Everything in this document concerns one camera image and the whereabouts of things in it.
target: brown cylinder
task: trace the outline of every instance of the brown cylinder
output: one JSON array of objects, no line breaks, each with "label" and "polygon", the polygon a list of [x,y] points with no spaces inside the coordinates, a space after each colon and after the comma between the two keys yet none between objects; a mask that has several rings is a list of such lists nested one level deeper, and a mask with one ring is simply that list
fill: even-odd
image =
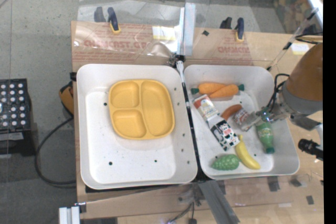
[{"label": "brown cylinder", "polygon": [[303,55],[286,81],[286,87],[298,98],[323,101],[323,43]]}]

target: white plastic tray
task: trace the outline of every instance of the white plastic tray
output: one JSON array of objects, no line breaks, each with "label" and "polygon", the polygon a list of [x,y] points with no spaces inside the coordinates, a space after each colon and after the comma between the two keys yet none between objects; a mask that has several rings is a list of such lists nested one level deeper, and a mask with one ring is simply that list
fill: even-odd
[{"label": "white plastic tray", "polygon": [[[113,130],[110,87],[121,80],[153,79],[168,89],[175,114],[171,134],[129,140]],[[197,173],[194,146],[179,73],[168,66],[89,64],[77,72],[80,169],[93,189],[183,184]]]},{"label": "white plastic tray", "polygon": [[229,125],[236,134],[244,136],[244,142],[249,153],[257,160],[260,170],[252,170],[240,163],[236,170],[219,171],[211,168],[211,164],[216,156],[235,153],[234,148],[224,152],[219,143],[209,130],[207,124],[202,119],[198,111],[192,105],[192,100],[197,95],[192,95],[191,88],[197,87],[201,82],[220,82],[244,84],[245,91],[240,91],[233,98],[226,98],[222,101],[214,101],[220,114],[229,106],[241,104],[249,113],[266,106],[274,89],[272,75],[261,67],[244,66],[207,66],[191,65],[185,71],[185,81],[188,90],[188,97],[191,102],[192,119],[194,123],[195,136],[199,158],[203,172],[210,178],[216,180],[260,177],[272,175],[290,175],[299,169],[299,157],[289,131],[286,120],[277,121],[273,126],[274,131],[274,154],[265,154],[260,143],[255,127],[248,132],[240,131],[238,125],[233,121],[233,117],[228,119]]}]

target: brown toy sausage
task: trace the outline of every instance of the brown toy sausage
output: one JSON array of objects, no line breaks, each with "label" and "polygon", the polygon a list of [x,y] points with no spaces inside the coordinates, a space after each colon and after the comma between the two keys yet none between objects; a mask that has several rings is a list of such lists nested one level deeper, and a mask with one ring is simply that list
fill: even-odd
[{"label": "brown toy sausage", "polygon": [[240,109],[242,109],[242,105],[240,104],[234,104],[232,106],[229,106],[222,114],[221,117],[224,120],[228,120],[228,118],[233,115],[234,113],[237,113]]}]

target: green bottle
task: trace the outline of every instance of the green bottle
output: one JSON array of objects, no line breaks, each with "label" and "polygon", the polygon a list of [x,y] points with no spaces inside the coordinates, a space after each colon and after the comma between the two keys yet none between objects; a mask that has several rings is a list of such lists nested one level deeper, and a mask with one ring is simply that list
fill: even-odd
[{"label": "green bottle", "polygon": [[259,121],[256,126],[259,139],[264,146],[265,152],[267,154],[273,154],[275,150],[273,145],[274,136],[271,124],[269,122]]}]

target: green toy vegetable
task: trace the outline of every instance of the green toy vegetable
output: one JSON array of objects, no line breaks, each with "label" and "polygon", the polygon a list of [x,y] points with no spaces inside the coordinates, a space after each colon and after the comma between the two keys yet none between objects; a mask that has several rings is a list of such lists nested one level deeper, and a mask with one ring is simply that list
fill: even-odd
[{"label": "green toy vegetable", "polygon": [[215,160],[212,168],[216,170],[234,170],[239,166],[239,158],[235,154],[228,154]]}]

